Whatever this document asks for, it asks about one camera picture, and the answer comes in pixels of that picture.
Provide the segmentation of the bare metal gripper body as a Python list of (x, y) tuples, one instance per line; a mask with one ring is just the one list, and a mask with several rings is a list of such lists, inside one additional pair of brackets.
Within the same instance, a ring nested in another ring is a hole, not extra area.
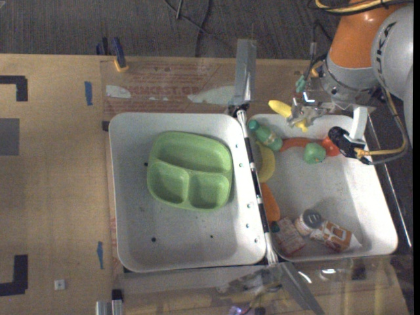
[(326, 77), (300, 82), (291, 103), (293, 111), (353, 111), (359, 106), (372, 110), (376, 105), (371, 89), (352, 89)]

